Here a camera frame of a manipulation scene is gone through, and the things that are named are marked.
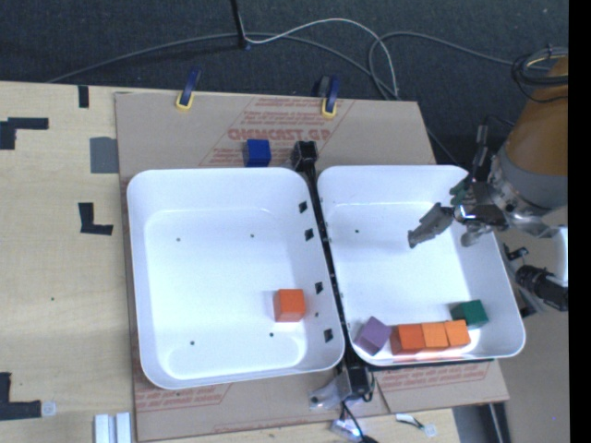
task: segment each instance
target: cardboard sheet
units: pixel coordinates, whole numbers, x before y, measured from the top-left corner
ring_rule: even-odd
[[[329,421],[339,410],[310,410],[308,393],[333,372],[279,377],[181,391],[158,389],[139,363],[129,251],[126,190],[149,169],[242,166],[243,143],[265,138],[271,165],[282,165],[298,140],[314,140],[319,171],[332,165],[435,163],[423,120],[412,102],[340,100],[332,120],[320,100],[196,94],[191,110],[175,108],[176,93],[115,95],[117,143],[126,250],[134,396],[139,441]],[[376,373],[371,402],[359,416],[508,399],[498,363],[403,368]]]

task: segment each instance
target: light wood surface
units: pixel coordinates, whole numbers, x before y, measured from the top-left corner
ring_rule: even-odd
[[[12,373],[11,401],[57,406],[55,416],[0,422],[0,441],[92,441],[95,414],[133,414],[119,179],[90,173],[90,138],[115,138],[115,91],[91,87],[80,109],[75,86],[0,83],[0,120],[50,119],[48,131],[19,130],[16,149],[0,150],[0,371]],[[113,235],[81,234],[79,202],[93,202]],[[380,443],[459,441],[451,410],[417,418],[438,435],[391,415],[360,423]],[[328,426],[183,441],[339,441]]]

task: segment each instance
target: black pole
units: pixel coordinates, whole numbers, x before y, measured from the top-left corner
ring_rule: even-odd
[[[236,31],[238,32],[238,46],[241,49],[250,49],[250,44],[248,44],[247,35],[242,24],[242,18],[238,11],[238,2],[236,0],[230,0],[230,5],[232,5],[232,14],[234,16],[234,23],[236,24]]]

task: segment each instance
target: white plastic tray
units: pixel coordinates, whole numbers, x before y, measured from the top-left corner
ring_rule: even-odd
[[[451,319],[450,305],[480,299],[489,323],[471,330],[459,351],[393,355],[387,343],[376,366],[508,357],[521,351],[525,331],[492,234],[468,248],[455,222],[436,239],[411,249],[407,232],[466,172],[452,166],[332,167],[319,179],[324,219],[351,339],[375,317],[386,325]]]
[[[127,204],[140,361],[156,386],[278,377],[341,360],[342,327],[299,174],[147,171],[129,183]],[[305,291],[298,323],[274,321],[273,294],[285,288]]]

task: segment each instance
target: orange block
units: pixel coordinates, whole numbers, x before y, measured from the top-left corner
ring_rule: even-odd
[[[306,314],[306,301],[302,289],[279,289],[273,297],[275,321],[296,322]]]
[[[416,354],[425,349],[425,337],[420,323],[393,327],[390,335],[393,354]]]
[[[443,323],[447,340],[452,348],[462,348],[470,344],[470,333],[465,320],[452,320]]]
[[[450,347],[442,322],[422,323],[425,351],[442,351]]]

